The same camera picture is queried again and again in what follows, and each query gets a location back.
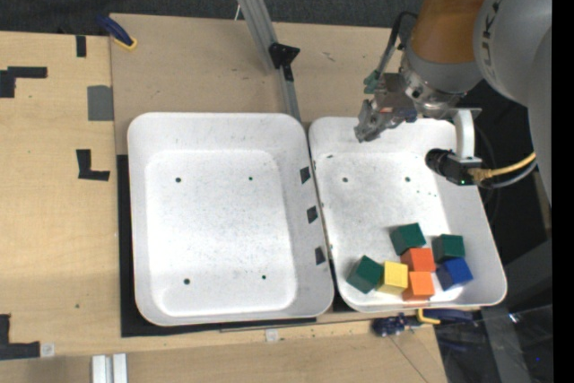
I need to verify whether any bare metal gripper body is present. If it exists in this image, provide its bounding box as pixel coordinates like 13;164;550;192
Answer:
370;70;465;125

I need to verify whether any white plastic tray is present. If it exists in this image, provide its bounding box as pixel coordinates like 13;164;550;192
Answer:
126;111;335;327
308;116;509;314

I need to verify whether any green cube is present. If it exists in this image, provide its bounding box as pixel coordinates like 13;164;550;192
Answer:
388;222;428;257
430;233;466;264
345;255;386;295

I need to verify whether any orange cube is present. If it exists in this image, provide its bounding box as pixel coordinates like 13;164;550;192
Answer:
402;270;437;301
399;247;437;274

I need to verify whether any yellow cube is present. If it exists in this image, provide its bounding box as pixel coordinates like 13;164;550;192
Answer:
376;260;410;296

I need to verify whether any blue cube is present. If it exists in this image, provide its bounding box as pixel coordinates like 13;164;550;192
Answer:
435;257;474;292

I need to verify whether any pale wood board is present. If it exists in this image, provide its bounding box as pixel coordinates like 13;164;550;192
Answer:
109;13;482;334

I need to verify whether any black cylinder on white bracket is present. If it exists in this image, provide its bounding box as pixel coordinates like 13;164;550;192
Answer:
424;107;485;187

